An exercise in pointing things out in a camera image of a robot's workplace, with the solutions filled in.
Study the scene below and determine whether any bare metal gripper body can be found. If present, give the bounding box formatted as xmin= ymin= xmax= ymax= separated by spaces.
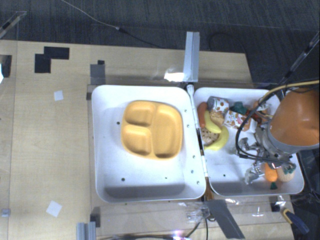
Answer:
xmin=254 ymin=126 xmax=294 ymax=165

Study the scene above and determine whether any orange carrot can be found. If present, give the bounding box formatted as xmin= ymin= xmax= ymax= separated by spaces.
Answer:
xmin=264 ymin=162 xmax=279 ymax=191

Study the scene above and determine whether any large yellow banana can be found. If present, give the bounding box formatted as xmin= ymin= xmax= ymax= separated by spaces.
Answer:
xmin=203 ymin=124 xmax=230 ymax=152

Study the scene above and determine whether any white carton with orange print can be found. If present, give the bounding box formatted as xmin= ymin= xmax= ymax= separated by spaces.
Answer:
xmin=222 ymin=109 xmax=252 ymax=133

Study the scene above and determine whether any white plastic tray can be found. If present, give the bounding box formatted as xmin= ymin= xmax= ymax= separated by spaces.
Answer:
xmin=193 ymin=86 xmax=306 ymax=198
xmin=90 ymin=84 xmax=207 ymax=205

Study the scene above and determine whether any red and brown toy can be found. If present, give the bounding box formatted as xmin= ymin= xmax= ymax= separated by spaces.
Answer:
xmin=245 ymin=109 xmax=269 ymax=123

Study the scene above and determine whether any beige toy with green top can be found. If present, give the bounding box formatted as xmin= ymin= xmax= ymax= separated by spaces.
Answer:
xmin=276 ymin=163 xmax=297 ymax=183

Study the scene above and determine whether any small yellow banana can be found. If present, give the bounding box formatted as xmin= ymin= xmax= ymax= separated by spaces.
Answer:
xmin=203 ymin=109 xmax=223 ymax=135

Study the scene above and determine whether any tan toy bread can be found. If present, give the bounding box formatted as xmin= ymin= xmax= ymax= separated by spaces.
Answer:
xmin=209 ymin=110 xmax=225 ymax=127

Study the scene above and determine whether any round beige biscuit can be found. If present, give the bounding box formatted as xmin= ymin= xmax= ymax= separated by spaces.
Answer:
xmin=200 ymin=127 xmax=217 ymax=146

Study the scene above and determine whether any dark green toy broccoli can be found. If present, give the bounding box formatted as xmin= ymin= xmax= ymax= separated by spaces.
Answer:
xmin=229 ymin=101 xmax=248 ymax=114

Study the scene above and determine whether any white can with orange print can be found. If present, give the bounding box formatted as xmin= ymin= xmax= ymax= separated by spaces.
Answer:
xmin=206 ymin=96 xmax=230 ymax=114

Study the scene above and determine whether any orange-red toy sausage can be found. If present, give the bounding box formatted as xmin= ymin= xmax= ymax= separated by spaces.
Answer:
xmin=197 ymin=101 xmax=209 ymax=129

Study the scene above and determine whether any thin black and white rod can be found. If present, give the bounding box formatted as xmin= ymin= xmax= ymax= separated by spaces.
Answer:
xmin=185 ymin=83 xmax=209 ymax=183

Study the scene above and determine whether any orange divided plate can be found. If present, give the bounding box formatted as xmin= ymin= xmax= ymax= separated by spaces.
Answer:
xmin=120 ymin=99 xmax=184 ymax=161

